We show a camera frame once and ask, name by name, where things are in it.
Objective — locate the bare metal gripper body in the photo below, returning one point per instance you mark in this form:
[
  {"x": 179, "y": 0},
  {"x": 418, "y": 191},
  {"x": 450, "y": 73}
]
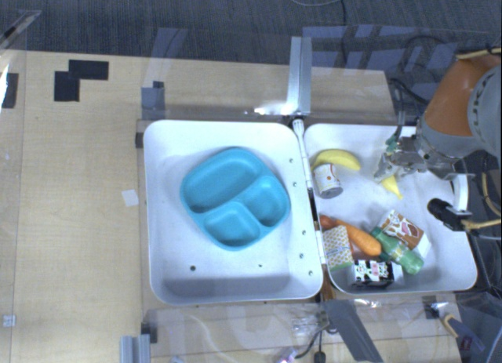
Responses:
[{"x": 412, "y": 153}]

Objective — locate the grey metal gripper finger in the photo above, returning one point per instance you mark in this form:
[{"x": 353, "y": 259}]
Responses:
[
  {"x": 404, "y": 171},
  {"x": 382, "y": 169}
]

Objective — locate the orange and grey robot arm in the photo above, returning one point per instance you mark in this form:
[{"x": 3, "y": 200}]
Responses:
[{"x": 447, "y": 99}]

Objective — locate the white and orange can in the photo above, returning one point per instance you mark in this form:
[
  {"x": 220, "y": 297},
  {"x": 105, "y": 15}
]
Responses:
[{"x": 327, "y": 179}]

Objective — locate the brown and white carton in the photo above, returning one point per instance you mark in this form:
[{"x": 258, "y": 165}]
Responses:
[{"x": 404, "y": 230}]

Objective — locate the orange carrot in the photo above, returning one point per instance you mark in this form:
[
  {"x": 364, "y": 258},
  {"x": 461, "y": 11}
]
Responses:
[{"x": 362, "y": 240}]

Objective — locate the green bottle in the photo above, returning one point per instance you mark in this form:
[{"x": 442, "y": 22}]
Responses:
[{"x": 404, "y": 255}]

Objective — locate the yellow patterned carton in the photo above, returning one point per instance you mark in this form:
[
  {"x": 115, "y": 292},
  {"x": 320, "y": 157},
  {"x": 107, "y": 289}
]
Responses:
[{"x": 337, "y": 247}]

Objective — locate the white plastic tray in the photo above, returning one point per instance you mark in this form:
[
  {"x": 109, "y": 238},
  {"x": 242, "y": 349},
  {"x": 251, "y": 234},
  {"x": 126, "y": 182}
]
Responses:
[
  {"x": 443, "y": 263},
  {"x": 172, "y": 267}
]

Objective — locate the black and white carton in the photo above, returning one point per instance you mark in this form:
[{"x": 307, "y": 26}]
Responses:
[{"x": 372, "y": 271}]

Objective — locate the blue divided plate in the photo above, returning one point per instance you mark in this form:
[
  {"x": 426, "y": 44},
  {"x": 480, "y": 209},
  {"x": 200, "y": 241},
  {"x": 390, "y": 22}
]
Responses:
[{"x": 231, "y": 197}]

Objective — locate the black cylinder on white bracket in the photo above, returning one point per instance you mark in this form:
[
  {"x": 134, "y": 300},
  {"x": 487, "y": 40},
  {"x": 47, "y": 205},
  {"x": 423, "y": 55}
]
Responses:
[{"x": 441, "y": 209}]

